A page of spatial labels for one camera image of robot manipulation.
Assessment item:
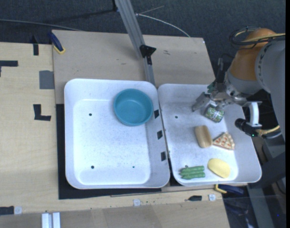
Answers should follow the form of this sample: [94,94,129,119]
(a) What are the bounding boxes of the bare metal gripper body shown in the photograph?
[209,83,247,108]

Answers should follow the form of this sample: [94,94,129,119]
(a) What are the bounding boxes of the green and white can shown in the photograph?
[203,104,225,124]

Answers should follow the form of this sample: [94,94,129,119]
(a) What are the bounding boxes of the tan bread bun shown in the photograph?
[194,125,213,149]

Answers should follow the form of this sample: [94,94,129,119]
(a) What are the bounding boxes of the pizza slice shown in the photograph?
[212,132,236,151]

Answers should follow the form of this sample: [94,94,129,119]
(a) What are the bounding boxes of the white plastic tray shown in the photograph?
[157,83,263,187]
[64,78,171,190]

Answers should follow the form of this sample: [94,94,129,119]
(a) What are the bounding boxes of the yellow lemon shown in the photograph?
[207,158,232,179]

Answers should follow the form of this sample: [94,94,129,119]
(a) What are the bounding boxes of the teal bowl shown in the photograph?
[113,88,155,127]

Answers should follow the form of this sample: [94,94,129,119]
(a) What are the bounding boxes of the green beans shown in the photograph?
[178,165,206,181]

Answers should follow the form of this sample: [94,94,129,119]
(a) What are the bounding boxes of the pale wood board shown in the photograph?
[51,29,248,198]

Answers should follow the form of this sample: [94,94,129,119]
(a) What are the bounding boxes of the black cylinder on white bracket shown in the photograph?
[234,101,263,138]

